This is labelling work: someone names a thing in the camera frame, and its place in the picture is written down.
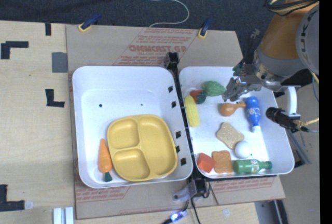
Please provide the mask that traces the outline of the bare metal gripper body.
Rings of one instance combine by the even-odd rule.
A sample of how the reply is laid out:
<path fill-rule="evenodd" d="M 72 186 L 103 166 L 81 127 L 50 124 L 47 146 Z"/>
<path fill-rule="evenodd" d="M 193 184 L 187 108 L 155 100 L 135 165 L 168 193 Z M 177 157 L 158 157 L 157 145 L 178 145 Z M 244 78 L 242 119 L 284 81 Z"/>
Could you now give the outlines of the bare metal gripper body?
<path fill-rule="evenodd" d="M 236 93 L 259 91 L 262 87 L 278 91 L 285 77 L 273 74 L 265 66 L 237 65 L 233 68 L 234 87 Z"/>

